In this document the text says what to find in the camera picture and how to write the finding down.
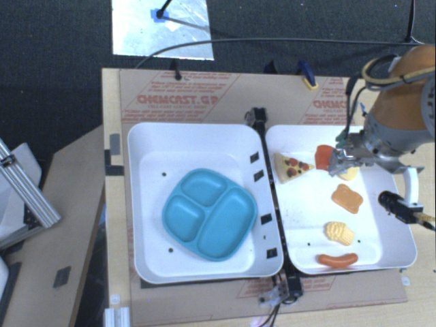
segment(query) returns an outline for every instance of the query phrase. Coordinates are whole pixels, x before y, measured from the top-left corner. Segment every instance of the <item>toy pizza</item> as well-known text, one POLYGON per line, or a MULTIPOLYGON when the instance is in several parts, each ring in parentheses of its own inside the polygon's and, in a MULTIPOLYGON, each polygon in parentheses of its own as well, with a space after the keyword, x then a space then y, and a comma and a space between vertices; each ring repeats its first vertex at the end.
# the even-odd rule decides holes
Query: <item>toy pizza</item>
POLYGON ((274 164, 277 176, 279 176, 282 183, 295 179, 314 168, 309 163, 299 161, 293 157, 283 156, 280 153, 274 154, 274 164))

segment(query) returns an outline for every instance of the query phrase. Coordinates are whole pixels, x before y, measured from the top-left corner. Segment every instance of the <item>sausage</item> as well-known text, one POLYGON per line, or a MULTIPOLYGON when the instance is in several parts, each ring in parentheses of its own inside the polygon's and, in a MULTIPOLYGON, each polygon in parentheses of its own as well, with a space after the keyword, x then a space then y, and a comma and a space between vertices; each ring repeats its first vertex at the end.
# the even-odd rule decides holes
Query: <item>sausage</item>
POLYGON ((318 256, 318 262, 323 265, 331 266, 333 268, 344 268, 346 266, 356 263, 358 256, 355 253, 348 253, 340 257, 331 257, 326 254, 318 256))

